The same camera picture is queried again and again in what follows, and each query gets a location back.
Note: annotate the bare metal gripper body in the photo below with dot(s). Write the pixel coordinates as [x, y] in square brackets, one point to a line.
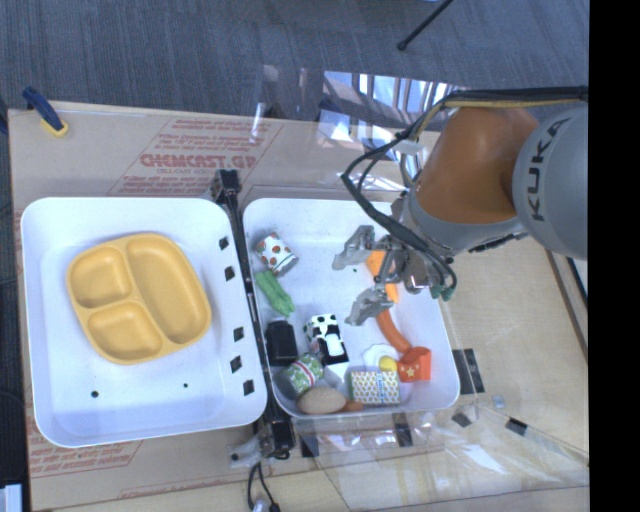
[417, 272]

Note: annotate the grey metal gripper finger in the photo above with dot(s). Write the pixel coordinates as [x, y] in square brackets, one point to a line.
[356, 245]
[369, 303]

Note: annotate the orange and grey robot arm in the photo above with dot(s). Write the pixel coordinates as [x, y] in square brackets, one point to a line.
[475, 165]

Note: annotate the orange carrot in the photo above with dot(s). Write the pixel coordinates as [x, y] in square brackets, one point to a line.
[376, 262]

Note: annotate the orange sausage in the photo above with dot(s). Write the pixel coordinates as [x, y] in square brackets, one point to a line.
[392, 332]

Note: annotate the white plastic tray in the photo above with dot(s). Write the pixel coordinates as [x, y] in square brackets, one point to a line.
[150, 400]
[320, 225]

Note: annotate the white and yellow fried egg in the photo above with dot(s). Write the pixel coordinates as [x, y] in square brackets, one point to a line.
[376, 356]

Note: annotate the black and white cow carton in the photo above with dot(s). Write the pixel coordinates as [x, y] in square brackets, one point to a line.
[325, 335]

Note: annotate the red carton with yellow star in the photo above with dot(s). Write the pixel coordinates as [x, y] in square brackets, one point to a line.
[415, 365]

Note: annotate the white can with tomato print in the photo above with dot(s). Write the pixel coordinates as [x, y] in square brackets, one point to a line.
[275, 254]

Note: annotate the yellow patterned carton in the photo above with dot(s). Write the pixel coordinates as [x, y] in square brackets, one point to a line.
[375, 387]

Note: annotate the green asparagus bunch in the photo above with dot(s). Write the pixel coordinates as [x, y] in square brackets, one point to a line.
[275, 295]

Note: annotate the black bottle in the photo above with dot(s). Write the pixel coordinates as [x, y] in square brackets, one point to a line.
[281, 342]

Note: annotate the green and white can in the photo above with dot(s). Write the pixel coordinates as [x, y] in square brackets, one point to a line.
[302, 375]

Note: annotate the small brown round piece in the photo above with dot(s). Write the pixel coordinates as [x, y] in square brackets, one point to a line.
[354, 406]

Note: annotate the tan bread roll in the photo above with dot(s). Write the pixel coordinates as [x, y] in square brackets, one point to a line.
[321, 400]

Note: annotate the thin black and white rod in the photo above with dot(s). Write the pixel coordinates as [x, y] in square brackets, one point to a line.
[243, 260]

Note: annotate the yellow divided plate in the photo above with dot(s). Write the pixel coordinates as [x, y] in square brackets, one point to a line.
[160, 290]

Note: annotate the black stand leg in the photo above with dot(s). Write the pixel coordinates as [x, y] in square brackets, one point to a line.
[425, 24]

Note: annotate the brown cardboard board red print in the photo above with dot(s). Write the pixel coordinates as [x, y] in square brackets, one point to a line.
[125, 150]

